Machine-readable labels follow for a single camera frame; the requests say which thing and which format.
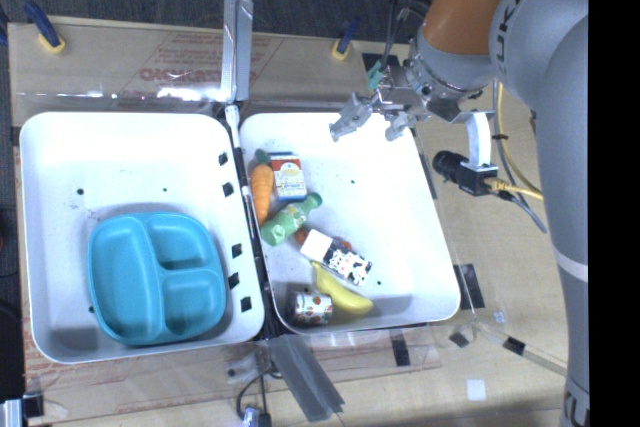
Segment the metal bracket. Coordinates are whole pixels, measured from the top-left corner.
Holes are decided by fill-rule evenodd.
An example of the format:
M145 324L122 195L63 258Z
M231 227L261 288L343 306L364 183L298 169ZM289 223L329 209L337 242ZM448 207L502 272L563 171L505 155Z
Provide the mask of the metal bracket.
M224 0L222 73L213 100L229 104L249 98L252 0Z
M282 335L267 341L271 360L309 422L342 412L344 400L302 336Z
M498 169L491 164L491 129L489 118L493 111L461 112L452 123L464 123L469 135L469 160L460 165L472 171Z
M22 427L22 399L6 400L0 404L0 427Z

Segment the toy banana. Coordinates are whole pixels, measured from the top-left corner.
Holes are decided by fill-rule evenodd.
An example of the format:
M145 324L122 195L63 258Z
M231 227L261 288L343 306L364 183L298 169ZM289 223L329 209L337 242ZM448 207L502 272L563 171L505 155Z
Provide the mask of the toy banana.
M345 313L364 315L373 308L373 301L358 295L342 286L330 272L324 270L318 262L311 262L316 270L316 287L319 292L331 296L333 306Z

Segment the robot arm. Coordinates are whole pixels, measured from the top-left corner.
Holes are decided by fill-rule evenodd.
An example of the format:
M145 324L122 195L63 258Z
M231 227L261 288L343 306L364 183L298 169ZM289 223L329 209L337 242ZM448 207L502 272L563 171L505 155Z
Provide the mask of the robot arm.
M588 0L433 0L409 59L376 70L371 98L353 94L330 127L337 140L378 112L390 122L386 137L393 140L435 115L467 124L473 150L482 143L472 137L481 122L460 107L494 80L535 112L541 188L569 328L563 426L588 426L590 414L588 13Z

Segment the small juice box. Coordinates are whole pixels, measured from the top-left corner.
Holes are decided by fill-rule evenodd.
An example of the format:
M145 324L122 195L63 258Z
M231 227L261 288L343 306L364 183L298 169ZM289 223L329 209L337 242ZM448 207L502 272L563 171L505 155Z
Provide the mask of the small juice box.
M302 164L293 153L271 153L271 168L278 201L297 201L307 197Z

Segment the blue plate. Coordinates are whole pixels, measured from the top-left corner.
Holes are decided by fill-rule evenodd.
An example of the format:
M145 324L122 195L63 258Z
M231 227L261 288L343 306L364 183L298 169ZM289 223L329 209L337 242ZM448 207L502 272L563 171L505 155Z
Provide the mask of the blue plate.
M186 340L226 307L220 258L198 220L173 212L100 223L87 250L89 291L102 330L127 345Z

